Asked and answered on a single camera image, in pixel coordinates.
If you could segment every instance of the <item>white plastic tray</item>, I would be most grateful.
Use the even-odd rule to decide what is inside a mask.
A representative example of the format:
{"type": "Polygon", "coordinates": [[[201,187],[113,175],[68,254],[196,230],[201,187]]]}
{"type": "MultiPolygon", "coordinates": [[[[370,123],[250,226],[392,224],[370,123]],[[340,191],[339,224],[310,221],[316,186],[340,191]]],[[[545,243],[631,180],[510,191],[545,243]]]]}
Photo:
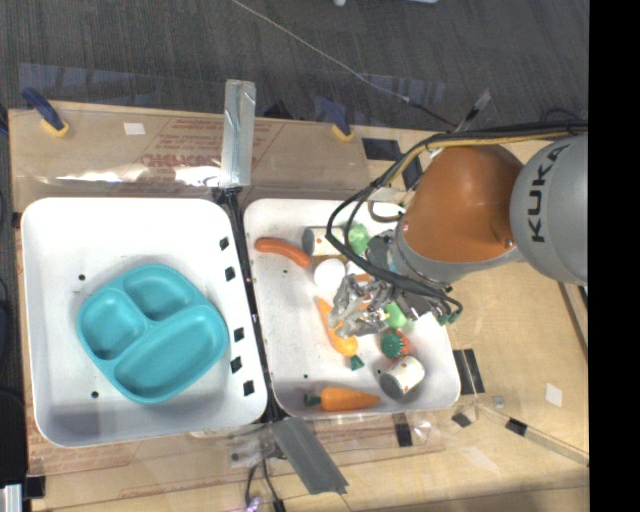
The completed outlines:
{"type": "MultiPolygon", "coordinates": [[[[278,403],[292,416],[333,417],[336,413],[325,412],[317,406],[306,407],[303,397],[327,385],[342,385],[382,397],[375,408],[338,415],[342,417],[452,405],[460,394],[460,378],[446,328],[432,315],[425,315],[403,329],[411,341],[413,355],[425,366],[426,377],[405,400],[393,400],[378,383],[379,371],[384,372],[393,361],[382,354],[374,335],[358,338],[358,355],[365,366],[356,371],[351,370],[346,357],[331,347],[314,299],[320,296],[332,304],[333,294],[316,286],[313,266],[303,269],[283,256],[255,250],[254,244],[261,237],[281,238],[301,247],[304,229],[326,225],[339,204],[338,201],[262,199],[249,205],[245,212],[258,313],[278,403]]],[[[383,208],[377,210],[380,215],[394,215],[398,208],[395,205],[377,205],[379,207],[383,208]]],[[[351,207],[341,212],[334,225],[345,223],[350,212],[351,207]]],[[[356,221],[364,224],[370,235],[393,227],[393,224],[373,221],[366,207],[358,212],[356,221]]]]}
{"type": "Polygon", "coordinates": [[[231,224],[220,207],[201,199],[47,198],[25,210],[22,244],[35,420],[52,443],[234,427],[262,415],[266,386],[231,224]],[[181,272],[220,310],[230,337],[211,370],[157,405],[122,395],[75,329],[87,297],[144,263],[181,272]]]}

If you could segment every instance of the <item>yellow clamp tip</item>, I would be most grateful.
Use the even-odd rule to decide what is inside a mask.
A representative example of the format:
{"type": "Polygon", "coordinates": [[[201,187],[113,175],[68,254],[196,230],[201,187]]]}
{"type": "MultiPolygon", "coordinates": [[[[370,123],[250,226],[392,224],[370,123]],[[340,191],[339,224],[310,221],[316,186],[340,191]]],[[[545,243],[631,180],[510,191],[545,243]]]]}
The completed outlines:
{"type": "Polygon", "coordinates": [[[337,124],[334,124],[331,127],[331,131],[334,133],[334,135],[336,137],[338,137],[342,142],[350,142],[351,139],[353,139],[355,137],[355,133],[353,132],[353,130],[351,131],[351,133],[349,135],[345,135],[344,132],[338,128],[337,124]]]}
{"type": "Polygon", "coordinates": [[[45,119],[42,119],[40,121],[40,124],[44,127],[45,130],[47,130],[54,137],[60,137],[60,138],[64,137],[69,131],[69,123],[67,123],[66,121],[62,121],[62,124],[64,126],[60,130],[56,130],[53,126],[47,123],[45,119]]]}

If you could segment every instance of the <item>teal divided plate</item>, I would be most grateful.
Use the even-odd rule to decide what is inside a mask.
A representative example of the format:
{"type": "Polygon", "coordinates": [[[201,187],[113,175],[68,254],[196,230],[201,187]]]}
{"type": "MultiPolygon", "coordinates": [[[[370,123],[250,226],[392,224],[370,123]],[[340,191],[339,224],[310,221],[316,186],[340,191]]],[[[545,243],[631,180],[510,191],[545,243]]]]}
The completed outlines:
{"type": "Polygon", "coordinates": [[[202,377],[224,354],[219,311],[181,273],[142,265],[113,279],[80,308],[77,332],[122,394],[160,403],[202,377]]]}

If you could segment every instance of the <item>toy carrot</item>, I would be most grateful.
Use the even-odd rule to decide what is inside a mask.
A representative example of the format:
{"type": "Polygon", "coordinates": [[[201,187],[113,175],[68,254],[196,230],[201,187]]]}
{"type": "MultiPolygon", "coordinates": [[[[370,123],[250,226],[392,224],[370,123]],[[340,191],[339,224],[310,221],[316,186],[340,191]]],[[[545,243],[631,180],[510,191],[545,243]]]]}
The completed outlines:
{"type": "Polygon", "coordinates": [[[311,266],[311,256],[302,249],[298,249],[295,245],[290,244],[285,240],[280,240],[279,238],[259,238],[256,240],[255,248],[260,252],[280,254],[281,256],[289,258],[302,268],[308,268],[311,266]]]}
{"type": "Polygon", "coordinates": [[[311,407],[320,404],[325,411],[354,411],[372,407],[380,401],[378,395],[341,387],[327,387],[320,396],[306,393],[305,405],[311,407]]]}
{"type": "Polygon", "coordinates": [[[409,352],[409,340],[400,329],[389,329],[382,336],[380,349],[385,356],[398,359],[409,352]]]}
{"type": "Polygon", "coordinates": [[[340,354],[349,358],[351,362],[351,369],[357,370],[358,368],[362,368],[364,363],[362,359],[360,359],[356,352],[358,351],[358,340],[355,336],[349,336],[348,338],[341,338],[336,334],[336,330],[340,328],[342,322],[336,325],[334,328],[329,327],[329,318],[328,315],[331,313],[331,306],[327,303],[327,301],[323,299],[318,299],[318,309],[320,310],[320,316],[322,317],[322,323],[324,324],[325,330],[329,335],[329,340],[331,341],[331,345],[334,349],[336,349],[340,354]]]}

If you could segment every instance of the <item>gray floor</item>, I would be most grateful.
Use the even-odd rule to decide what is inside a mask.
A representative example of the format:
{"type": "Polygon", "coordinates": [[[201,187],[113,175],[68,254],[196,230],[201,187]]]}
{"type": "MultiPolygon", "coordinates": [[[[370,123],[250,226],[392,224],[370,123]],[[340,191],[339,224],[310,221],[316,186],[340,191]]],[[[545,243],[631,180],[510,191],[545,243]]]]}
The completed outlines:
{"type": "MultiPolygon", "coordinates": [[[[484,125],[587,119],[589,15],[588,0],[3,0],[0,102],[23,108],[30,85],[51,99],[220,112],[236,78],[256,83],[258,115],[279,102],[316,120],[324,97],[352,123],[448,130],[488,89],[484,125]]],[[[0,170],[12,319],[0,387],[21,394],[4,139],[0,170]]],[[[0,443],[11,461],[3,450],[23,442],[15,409],[0,408],[0,423],[16,426],[0,443]]]]}

